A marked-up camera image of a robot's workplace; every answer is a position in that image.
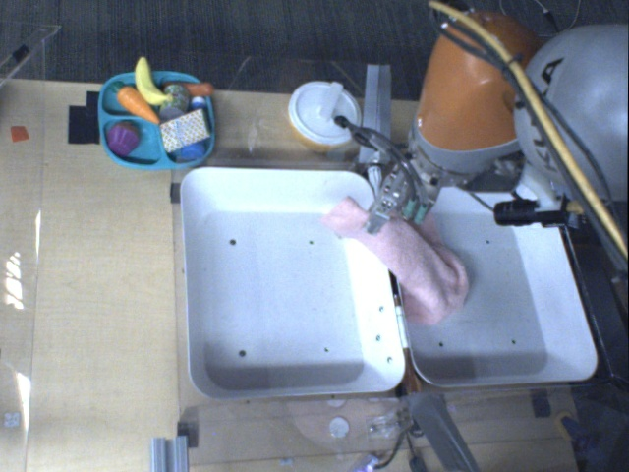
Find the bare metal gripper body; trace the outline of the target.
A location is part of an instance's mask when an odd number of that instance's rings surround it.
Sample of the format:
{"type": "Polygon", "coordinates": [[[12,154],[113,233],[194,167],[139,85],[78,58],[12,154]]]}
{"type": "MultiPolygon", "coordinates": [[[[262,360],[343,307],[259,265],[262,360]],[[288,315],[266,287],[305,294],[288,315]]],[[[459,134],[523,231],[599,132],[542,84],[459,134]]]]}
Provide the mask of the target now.
{"type": "Polygon", "coordinates": [[[378,220],[395,217],[424,220],[436,202],[441,176],[425,162],[411,160],[379,163],[380,180],[374,199],[378,220]]]}

